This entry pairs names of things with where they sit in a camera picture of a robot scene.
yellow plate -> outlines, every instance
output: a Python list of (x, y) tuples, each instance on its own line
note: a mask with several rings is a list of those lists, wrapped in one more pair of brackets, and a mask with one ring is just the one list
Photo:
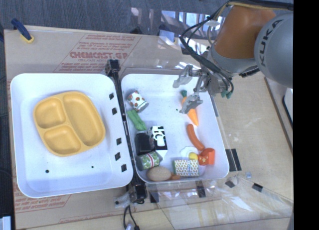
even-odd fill
[(33, 119), (44, 145), (57, 156), (81, 153), (105, 137), (97, 109), (81, 92), (65, 92), (39, 101)]

white tray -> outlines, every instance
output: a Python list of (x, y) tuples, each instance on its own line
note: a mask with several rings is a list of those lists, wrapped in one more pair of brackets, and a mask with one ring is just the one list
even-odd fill
[[(193, 146), (186, 132), (186, 126), (192, 122), (186, 114), (179, 112), (182, 107), (180, 91), (187, 90), (187, 95), (191, 95), (197, 78), (193, 78), (188, 84), (179, 88), (173, 88), (173, 82), (177, 78), (178, 76), (176, 75), (128, 74), (121, 81), (126, 111), (133, 109), (126, 97), (133, 90), (138, 90), (141, 96), (149, 103), (149, 106), (139, 113), (146, 127), (150, 128), (153, 125), (164, 126), (167, 154), (160, 165), (167, 167), (171, 172), (173, 172), (172, 161), (182, 158), (180, 151), (187, 146)], [(191, 180), (220, 179), (228, 174), (229, 163), (210, 96), (208, 93), (200, 93), (200, 98), (204, 102), (196, 108), (199, 126), (194, 125), (194, 129), (197, 138), (206, 148), (215, 149), (215, 164), (200, 166), (200, 176), (192, 177)], [(137, 130), (129, 118), (128, 127), (134, 157), (136, 158), (134, 140)], [(137, 169), (137, 173), (142, 180), (146, 183), (153, 183), (146, 176), (146, 172), (146, 170), (140, 171)], [(179, 181), (189, 180), (189, 178), (182, 178)]]
[[(133, 167), (110, 78), (102, 74), (20, 74), (13, 78), (10, 89), (17, 183), (25, 195), (40, 198), (102, 190), (131, 181)], [(43, 144), (32, 112), (38, 101), (66, 91), (80, 91), (91, 99), (106, 136), (92, 149), (60, 157)]]

sausage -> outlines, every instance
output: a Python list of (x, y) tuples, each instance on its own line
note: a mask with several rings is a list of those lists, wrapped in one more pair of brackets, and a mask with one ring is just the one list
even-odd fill
[(192, 124), (187, 125), (187, 134), (190, 139), (190, 141), (193, 143), (193, 145), (198, 149), (198, 150), (204, 150), (205, 146), (198, 140), (195, 131), (194, 131), (194, 126)]

table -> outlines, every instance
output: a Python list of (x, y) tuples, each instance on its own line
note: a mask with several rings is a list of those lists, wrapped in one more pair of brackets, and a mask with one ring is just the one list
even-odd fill
[[(108, 58), (119, 59), (120, 77), (136, 71), (178, 74), (185, 64), (199, 68), (194, 59), (181, 53), (177, 39), (173, 42), (165, 36), (26, 28), (35, 38), (31, 44), (17, 30), (5, 31), (8, 88), (20, 73), (103, 73)], [(208, 46), (206, 40), (196, 43), (199, 49)], [(97, 58), (88, 68), (84, 60), (101, 52), (106, 58)], [(234, 77), (233, 83), (235, 93), (230, 100), (220, 95), (214, 98), (225, 149), (233, 159), (229, 174), (204, 181), (201, 190), (192, 182), (150, 185), (145, 203), (131, 205), (141, 229), (214, 226), (222, 230), (229, 224), (232, 229), (287, 229), (294, 200), (293, 155), (273, 91), (261, 73)], [(124, 208), (116, 207), (114, 198), (123, 195), (125, 187), (31, 199), (19, 191), (16, 178), (13, 183), (17, 229), (123, 229)], [(159, 202), (150, 197), (159, 197)]]

beige table surface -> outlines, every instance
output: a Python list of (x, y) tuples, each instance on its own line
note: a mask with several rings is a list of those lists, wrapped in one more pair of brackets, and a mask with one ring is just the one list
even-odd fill
[[(8, 89), (20, 73), (61, 72), (61, 63), (74, 63), (71, 52), (80, 51), (79, 45), (88, 42), (89, 35), (115, 36), (124, 45), (121, 54), (116, 48), (107, 49), (112, 57), (120, 58), (122, 75), (131, 68), (147, 72), (160, 67), (169, 72), (180, 71), (183, 63), (198, 66), (190, 56), (182, 55), (177, 43), (157, 36), (26, 27), (35, 37), (32, 44), (21, 40), (18, 31), (5, 31)], [(101, 52), (92, 44), (90, 47), (90, 52)], [(78, 71), (72, 67), (69, 72)], [(233, 83), (235, 93), (230, 100), (220, 95), (214, 99), (225, 148), (236, 150), (241, 170), (205, 183), (206, 191), (215, 193), (204, 200), (185, 199), (179, 194), (175, 201), (157, 204), (147, 198), (143, 205), (132, 204), (133, 217), (142, 230), (287, 229), (294, 200), (292, 131), (283, 124), (282, 108), (274, 99), (280, 98), (283, 90), (273, 89), (262, 73), (234, 77)], [(15, 172), (13, 144), (11, 147)], [(229, 180), (235, 188), (225, 186)], [(19, 191), (16, 179), (13, 183), (17, 229), (124, 229), (124, 208), (116, 208), (113, 201), (125, 193), (124, 187), (71, 194), (54, 201), (28, 198)], [(252, 191), (254, 183), (263, 191)], [(43, 201), (46, 206), (34, 206)], [(129, 215), (126, 219), (132, 223)]]

